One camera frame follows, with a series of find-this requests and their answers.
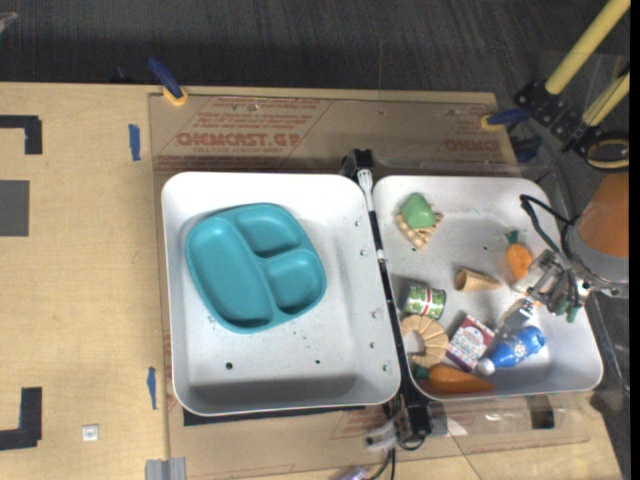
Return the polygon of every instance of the teal divided plate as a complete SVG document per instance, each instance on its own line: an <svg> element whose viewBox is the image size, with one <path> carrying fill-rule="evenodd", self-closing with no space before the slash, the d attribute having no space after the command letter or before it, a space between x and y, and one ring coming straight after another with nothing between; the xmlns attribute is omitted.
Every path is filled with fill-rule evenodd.
<svg viewBox="0 0 640 480"><path fill-rule="evenodd" d="M239 206L196 224L185 254L200 297L227 329L254 333L313 308L327 279L298 221L267 203Z"/></svg>

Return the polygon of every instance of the blue toy bottle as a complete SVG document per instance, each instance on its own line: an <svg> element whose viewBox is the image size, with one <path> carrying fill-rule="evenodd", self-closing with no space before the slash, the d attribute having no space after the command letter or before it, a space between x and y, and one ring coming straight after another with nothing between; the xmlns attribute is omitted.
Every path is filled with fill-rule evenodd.
<svg viewBox="0 0 640 480"><path fill-rule="evenodd" d="M510 368L537 354L547 339L542 331L528 326L498 343L490 356L480 359L476 368L482 375L492 375L496 368Z"/></svg>

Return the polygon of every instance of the black tape marking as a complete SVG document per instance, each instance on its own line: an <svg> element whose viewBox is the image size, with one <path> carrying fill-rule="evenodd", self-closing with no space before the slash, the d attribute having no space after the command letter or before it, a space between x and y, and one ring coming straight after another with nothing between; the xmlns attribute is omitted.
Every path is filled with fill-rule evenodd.
<svg viewBox="0 0 640 480"><path fill-rule="evenodd" d="M42 121L38 116L0 116L0 128L22 128L24 154L42 154Z"/></svg>
<svg viewBox="0 0 640 480"><path fill-rule="evenodd" d="M28 180L0 180L0 236L29 236Z"/></svg>
<svg viewBox="0 0 640 480"><path fill-rule="evenodd" d="M22 388L18 428L0 430L0 451L33 448L42 439L42 388Z"/></svg>

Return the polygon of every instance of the gray carpet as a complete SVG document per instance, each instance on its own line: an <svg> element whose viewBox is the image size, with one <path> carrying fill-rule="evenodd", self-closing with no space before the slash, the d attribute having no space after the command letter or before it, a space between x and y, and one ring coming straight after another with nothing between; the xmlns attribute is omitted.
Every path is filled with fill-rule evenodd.
<svg viewBox="0 0 640 480"><path fill-rule="evenodd" d="M0 0L0 12L19 14L0 36L0 81L104 83L126 72L154 82L146 67L154 56L185 85L490 91L507 109L529 80L549 75L606 1ZM572 86L576 105L630 58L630 20ZM603 127L628 123L626 98ZM575 155L561 165L581 211L602 175ZM629 380L629 304L598 296L598 305L615 349L598 407L630 477L630 395L615 395Z"/></svg>

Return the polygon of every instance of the white tray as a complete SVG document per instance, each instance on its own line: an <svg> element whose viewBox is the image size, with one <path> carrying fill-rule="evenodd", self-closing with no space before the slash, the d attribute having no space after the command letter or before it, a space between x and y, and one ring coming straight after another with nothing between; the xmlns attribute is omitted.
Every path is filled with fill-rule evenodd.
<svg viewBox="0 0 640 480"><path fill-rule="evenodd" d="M238 334L200 299L184 254L216 211L274 203L301 224L327 277L320 303L272 329ZM381 404L400 384L367 208L337 175L182 173L162 191L173 383L189 411L215 416Z"/></svg>
<svg viewBox="0 0 640 480"><path fill-rule="evenodd" d="M413 248L393 220L414 192L424 195L433 210L444 215L422 251ZM374 203L397 307L404 303L408 281L419 281L445 290L447 299L440 323L449 336L464 313L495 328L502 312L518 298L509 288L513 279L505 257L506 233L518 230L520 243L534 257L548 248L521 208L520 194L549 204L539 186L521 178L389 176L376 183ZM559 244L554 218L537 207L536 212L542 229ZM460 267L490 274L502 281L503 287L474 293L456 291L453 281ZM588 391L600 382L602 360L584 310L569 324L541 307L530 323L540 327L547 345L517 367L498 370L490 378L496 390L472 398ZM425 394L435 399L470 397Z"/></svg>

